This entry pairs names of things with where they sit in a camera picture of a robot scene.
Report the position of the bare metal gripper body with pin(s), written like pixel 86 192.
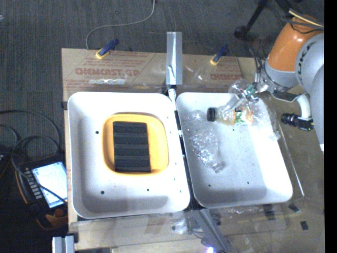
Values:
pixel 260 85

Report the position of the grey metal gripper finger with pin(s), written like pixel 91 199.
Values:
pixel 232 104

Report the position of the orange juice bottle black cap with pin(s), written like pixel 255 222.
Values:
pixel 223 118

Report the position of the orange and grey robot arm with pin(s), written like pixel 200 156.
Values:
pixel 289 46

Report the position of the clear plastic bottle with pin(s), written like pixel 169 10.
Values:
pixel 266 116
pixel 204 146

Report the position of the white plastic tray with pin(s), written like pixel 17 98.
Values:
pixel 89 151
pixel 242 173

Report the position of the black ribbed block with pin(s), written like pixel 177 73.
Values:
pixel 131 146

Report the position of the brown cardboard board red print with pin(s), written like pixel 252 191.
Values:
pixel 110 70

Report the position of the orange plate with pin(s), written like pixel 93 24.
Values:
pixel 108 144

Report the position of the black cylinder on white bracket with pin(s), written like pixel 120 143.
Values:
pixel 296 119

